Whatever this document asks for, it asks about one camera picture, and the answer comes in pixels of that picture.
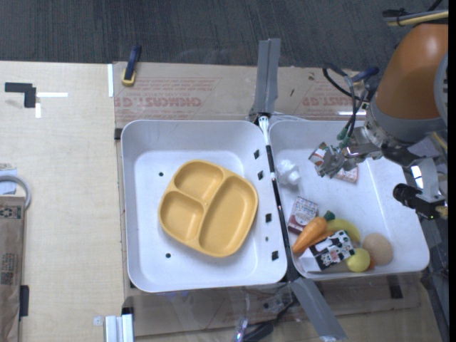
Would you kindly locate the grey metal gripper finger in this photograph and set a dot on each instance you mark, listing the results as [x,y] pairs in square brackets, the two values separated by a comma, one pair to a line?
[341,164]
[326,162]

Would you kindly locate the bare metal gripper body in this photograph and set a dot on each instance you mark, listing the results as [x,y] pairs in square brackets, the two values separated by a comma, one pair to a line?
[367,144]

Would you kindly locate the red white and green packet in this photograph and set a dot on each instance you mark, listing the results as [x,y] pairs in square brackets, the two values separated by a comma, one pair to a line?
[317,153]

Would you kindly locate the white and red flat packet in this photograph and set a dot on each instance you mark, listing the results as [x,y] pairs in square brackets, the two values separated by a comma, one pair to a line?
[348,175]

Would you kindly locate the white crumpled plastic bottle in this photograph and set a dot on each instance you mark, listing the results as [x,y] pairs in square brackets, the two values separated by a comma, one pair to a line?
[288,171]

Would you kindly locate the white plastic tray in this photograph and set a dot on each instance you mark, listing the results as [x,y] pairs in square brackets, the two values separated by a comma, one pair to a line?
[356,205]
[149,205]

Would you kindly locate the red and white carton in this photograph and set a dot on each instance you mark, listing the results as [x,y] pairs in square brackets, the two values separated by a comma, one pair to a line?
[302,212]

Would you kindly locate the yellow banana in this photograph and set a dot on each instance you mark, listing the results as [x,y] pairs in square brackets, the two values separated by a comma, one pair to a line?
[347,226]

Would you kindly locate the orange carrot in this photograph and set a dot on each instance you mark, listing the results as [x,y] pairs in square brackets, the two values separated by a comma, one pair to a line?
[310,233]

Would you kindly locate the black and white cow-print carton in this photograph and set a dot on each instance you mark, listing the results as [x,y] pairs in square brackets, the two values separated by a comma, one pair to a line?
[331,251]

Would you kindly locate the beige bread roll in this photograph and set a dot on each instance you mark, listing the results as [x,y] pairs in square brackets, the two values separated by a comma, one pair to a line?
[378,248]

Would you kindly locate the yellow lemon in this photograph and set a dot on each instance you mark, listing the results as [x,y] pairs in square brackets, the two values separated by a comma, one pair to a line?
[358,260]

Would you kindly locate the yellow divided plate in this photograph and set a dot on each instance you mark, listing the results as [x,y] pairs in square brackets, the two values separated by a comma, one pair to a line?
[224,208]

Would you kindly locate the brown cardboard board, red print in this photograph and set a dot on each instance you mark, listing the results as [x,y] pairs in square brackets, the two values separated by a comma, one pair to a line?
[213,91]

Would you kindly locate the brown paper package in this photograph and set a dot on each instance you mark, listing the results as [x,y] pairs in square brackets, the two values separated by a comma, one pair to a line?
[10,262]

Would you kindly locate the black cylinder on white bracket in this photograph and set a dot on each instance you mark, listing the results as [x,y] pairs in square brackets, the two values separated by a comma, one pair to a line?
[413,198]

